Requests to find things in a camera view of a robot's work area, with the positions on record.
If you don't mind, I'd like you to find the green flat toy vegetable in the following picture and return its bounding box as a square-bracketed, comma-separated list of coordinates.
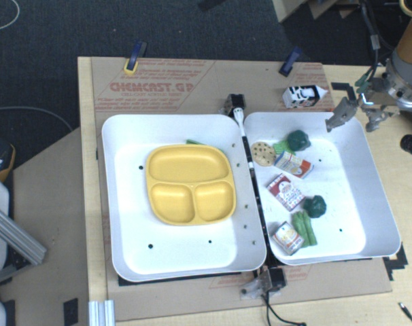
[185, 139, 224, 153]

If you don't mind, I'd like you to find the dark green broccoli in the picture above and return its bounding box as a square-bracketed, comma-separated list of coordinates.
[302, 194, 328, 219]

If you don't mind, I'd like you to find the white plastic tray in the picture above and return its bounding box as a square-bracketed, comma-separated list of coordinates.
[101, 113, 268, 283]
[243, 111, 402, 266]

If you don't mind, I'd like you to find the yellow divided plate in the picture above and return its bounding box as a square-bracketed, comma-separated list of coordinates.
[145, 143, 238, 226]

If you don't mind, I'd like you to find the thin black and white rod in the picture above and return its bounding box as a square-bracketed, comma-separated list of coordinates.
[233, 108, 272, 270]

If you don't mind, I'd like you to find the tan chocolate chip biscuit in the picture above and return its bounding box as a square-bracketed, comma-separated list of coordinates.
[250, 141, 277, 167]

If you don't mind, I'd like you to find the brown cardboard board red print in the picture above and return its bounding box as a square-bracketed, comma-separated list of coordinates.
[90, 57, 394, 323]

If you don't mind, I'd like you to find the green asparagus bunch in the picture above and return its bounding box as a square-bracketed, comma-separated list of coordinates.
[291, 210, 319, 249]

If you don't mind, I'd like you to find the white orange blue carton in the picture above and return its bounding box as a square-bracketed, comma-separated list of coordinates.
[273, 150, 315, 180]

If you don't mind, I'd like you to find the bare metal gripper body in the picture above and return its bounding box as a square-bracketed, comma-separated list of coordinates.
[357, 76, 412, 115]

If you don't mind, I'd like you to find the red and white packet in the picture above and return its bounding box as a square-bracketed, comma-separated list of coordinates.
[266, 173, 306, 213]

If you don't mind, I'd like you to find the black and white milk carton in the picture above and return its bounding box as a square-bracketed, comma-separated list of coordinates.
[281, 84, 330, 109]

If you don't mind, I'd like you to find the green broccoli with pale stem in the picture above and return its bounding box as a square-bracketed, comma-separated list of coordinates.
[271, 129, 312, 156]

